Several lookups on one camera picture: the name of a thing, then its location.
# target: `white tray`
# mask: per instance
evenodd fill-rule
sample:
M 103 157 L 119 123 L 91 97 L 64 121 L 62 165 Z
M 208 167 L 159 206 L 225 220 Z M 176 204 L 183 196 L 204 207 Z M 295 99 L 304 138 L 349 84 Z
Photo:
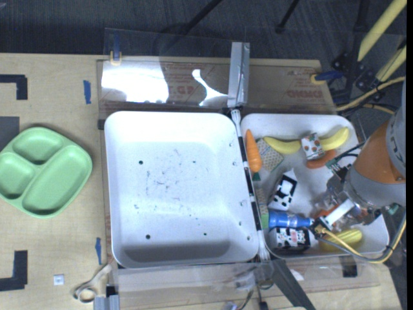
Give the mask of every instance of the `white tray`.
M 341 154 L 358 144 L 356 131 L 352 124 L 345 118 L 337 115 L 302 115 L 302 114 L 250 114 L 243 118 L 241 131 L 243 134 L 250 129 L 255 139 L 272 136 L 280 140 L 300 140 L 306 135 L 317 132 L 320 138 L 333 135 L 341 127 L 348 127 L 350 136 L 339 148 Z M 274 185 L 283 173 L 294 169 L 298 185 L 289 211 L 310 216 L 314 211 L 314 202 L 320 199 L 326 191 L 327 181 L 332 176 L 328 168 L 308 169 L 305 165 L 306 157 L 303 150 L 295 154 L 285 155 L 282 164 L 272 173 L 260 171 L 260 182 L 255 182 L 255 187 L 263 188 L 267 198 L 273 191 Z M 354 161 L 353 158 L 343 158 L 339 164 L 345 166 Z M 389 241 L 385 221 L 382 216 L 370 225 L 357 225 L 363 233 L 363 241 L 357 250 L 360 253 L 381 253 Z M 336 253 L 322 252 L 317 240 L 310 233 L 311 248 L 294 256 L 336 256 Z
M 105 123 L 112 250 L 124 267 L 246 262 L 258 240 L 233 122 L 116 112 Z

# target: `wooden table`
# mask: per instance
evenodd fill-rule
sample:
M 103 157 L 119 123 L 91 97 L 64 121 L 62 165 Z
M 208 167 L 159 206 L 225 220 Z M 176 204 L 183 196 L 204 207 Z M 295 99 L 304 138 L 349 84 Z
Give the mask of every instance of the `wooden table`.
M 92 309 L 72 296 L 73 289 L 93 277 L 99 266 L 96 238 L 102 239 L 106 262 L 105 206 L 101 140 L 97 129 L 96 62 L 103 56 L 0 54 L 0 74 L 24 74 L 28 100 L 16 100 L 15 85 L 0 83 L 0 116 L 18 116 L 20 131 L 33 126 L 54 129 L 78 143 L 92 157 L 92 174 L 78 197 L 61 214 L 36 219 L 0 201 L 0 278 L 12 275 L 14 251 L 28 251 L 28 283 L 22 290 L 1 291 L 0 309 Z M 92 89 L 86 104 L 83 81 Z M 400 309 L 388 269 L 375 267 L 377 283 L 362 289 L 309 293 L 317 309 Z M 54 285 L 54 275 L 65 283 Z M 105 292 L 105 281 L 99 292 Z M 270 308 L 288 308 L 284 296 L 266 296 Z M 223 303 L 180 309 L 222 309 Z M 251 301 L 245 309 L 257 309 Z

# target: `blue tape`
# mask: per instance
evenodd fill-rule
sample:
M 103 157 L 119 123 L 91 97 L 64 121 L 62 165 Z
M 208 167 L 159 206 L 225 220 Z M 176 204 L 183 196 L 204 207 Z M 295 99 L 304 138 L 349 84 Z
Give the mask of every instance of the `blue tape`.
M 87 105 L 91 104 L 92 102 L 91 102 L 90 98 L 92 96 L 92 93 L 90 91 L 90 82 L 87 81 L 87 80 L 83 81 L 83 92 L 85 93 L 86 104 Z
M 100 238 L 96 238 L 95 249 L 96 249 L 97 260 L 99 261 L 99 265 L 102 265 L 102 246 L 101 246 Z
M 331 71 L 326 71 L 326 72 L 322 72 L 321 74 L 318 74 L 316 76 L 316 80 L 321 81 L 321 80 L 339 79 L 343 76 L 344 76 L 344 73 L 342 73 L 341 71 L 331 70 Z

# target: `small sticker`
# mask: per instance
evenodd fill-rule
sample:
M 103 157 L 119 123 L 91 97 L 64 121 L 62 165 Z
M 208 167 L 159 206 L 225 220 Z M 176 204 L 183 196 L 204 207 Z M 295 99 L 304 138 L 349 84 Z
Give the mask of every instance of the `small sticker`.
M 294 278 L 295 278 L 298 282 L 304 280 L 304 277 L 302 276 L 301 273 L 297 272 L 297 271 L 294 270 L 294 269 L 290 269 L 290 271 L 291 271 L 292 275 L 294 276 Z
M 63 274 L 55 274 L 53 276 L 53 284 L 55 286 L 64 285 L 65 284 L 65 276 Z

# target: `green divided plate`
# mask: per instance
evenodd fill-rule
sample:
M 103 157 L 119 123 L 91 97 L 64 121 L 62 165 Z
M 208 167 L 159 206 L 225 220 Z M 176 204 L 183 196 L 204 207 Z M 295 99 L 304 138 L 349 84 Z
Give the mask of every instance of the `green divided plate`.
M 92 159 L 44 127 L 21 132 L 0 152 L 0 198 L 37 218 L 63 211 L 85 185 Z

